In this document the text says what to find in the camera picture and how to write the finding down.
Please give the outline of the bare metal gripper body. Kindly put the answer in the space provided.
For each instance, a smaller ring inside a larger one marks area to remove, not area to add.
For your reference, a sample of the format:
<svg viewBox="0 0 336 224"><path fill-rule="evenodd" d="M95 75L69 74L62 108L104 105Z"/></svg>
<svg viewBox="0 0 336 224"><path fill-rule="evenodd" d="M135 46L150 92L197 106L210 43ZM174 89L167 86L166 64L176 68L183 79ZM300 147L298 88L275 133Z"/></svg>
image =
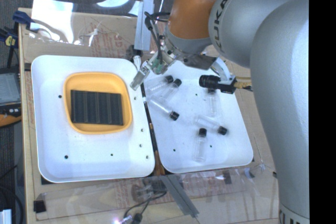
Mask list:
<svg viewBox="0 0 336 224"><path fill-rule="evenodd" d="M159 53L147 62L146 67L155 74L163 74L168 68L180 61L188 67L207 70L216 61L216 57L206 56L202 54L205 46L197 44L165 44Z"/></svg>

